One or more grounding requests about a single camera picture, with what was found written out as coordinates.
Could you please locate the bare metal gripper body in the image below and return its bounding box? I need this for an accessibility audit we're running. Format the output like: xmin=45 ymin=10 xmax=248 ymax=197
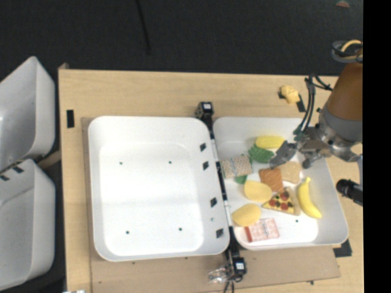
xmin=294 ymin=123 xmax=364 ymax=165

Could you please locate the yellow corn cob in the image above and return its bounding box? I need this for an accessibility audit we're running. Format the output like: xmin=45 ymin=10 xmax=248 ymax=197
xmin=255 ymin=135 xmax=286 ymax=150

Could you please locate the tan bread slice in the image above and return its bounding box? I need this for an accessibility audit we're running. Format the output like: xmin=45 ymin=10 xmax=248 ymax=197
xmin=278 ymin=161 xmax=302 ymax=184

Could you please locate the green lettuce leaf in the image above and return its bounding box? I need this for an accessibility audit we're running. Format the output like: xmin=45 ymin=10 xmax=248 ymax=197
xmin=247 ymin=143 xmax=276 ymax=165

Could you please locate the orange salmon slice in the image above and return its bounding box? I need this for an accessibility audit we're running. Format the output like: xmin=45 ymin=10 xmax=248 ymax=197
xmin=258 ymin=167 xmax=285 ymax=194

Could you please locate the yellow banana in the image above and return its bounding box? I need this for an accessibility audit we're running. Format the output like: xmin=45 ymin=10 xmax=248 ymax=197
xmin=296 ymin=176 xmax=323 ymax=220

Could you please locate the yellow potato crisp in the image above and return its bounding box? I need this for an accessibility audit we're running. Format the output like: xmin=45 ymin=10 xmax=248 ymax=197
xmin=231 ymin=203 xmax=262 ymax=228
xmin=243 ymin=179 xmax=273 ymax=203

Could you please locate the clear packet of biscuits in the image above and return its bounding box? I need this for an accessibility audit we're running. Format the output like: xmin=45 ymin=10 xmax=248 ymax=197
xmin=221 ymin=154 xmax=254 ymax=179

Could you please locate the pizza slice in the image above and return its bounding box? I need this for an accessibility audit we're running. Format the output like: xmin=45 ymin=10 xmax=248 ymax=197
xmin=261 ymin=186 xmax=302 ymax=217

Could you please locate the yellow lumpy toy food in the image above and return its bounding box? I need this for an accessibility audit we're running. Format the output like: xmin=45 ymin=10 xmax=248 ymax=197
xmin=279 ymin=84 xmax=301 ymax=104

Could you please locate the white plastic tray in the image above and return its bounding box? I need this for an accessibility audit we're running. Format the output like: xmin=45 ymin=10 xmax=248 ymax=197
xmin=212 ymin=116 xmax=349 ymax=251
xmin=87 ymin=115 xmax=231 ymax=262

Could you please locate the red and white packet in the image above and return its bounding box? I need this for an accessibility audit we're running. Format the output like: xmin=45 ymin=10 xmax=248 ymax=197
xmin=244 ymin=217 xmax=281 ymax=244

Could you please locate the white plastic bin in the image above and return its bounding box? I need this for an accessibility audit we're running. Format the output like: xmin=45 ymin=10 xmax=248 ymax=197
xmin=0 ymin=158 xmax=57 ymax=291
xmin=0 ymin=56 xmax=56 ymax=172

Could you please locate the black cylinder on white bracket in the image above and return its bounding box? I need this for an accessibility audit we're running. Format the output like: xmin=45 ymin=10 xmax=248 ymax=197
xmin=335 ymin=153 xmax=364 ymax=208

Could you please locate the black block with thin wires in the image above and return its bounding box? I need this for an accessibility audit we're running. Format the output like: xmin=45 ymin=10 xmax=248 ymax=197
xmin=194 ymin=101 xmax=215 ymax=119
xmin=225 ymin=254 xmax=248 ymax=283

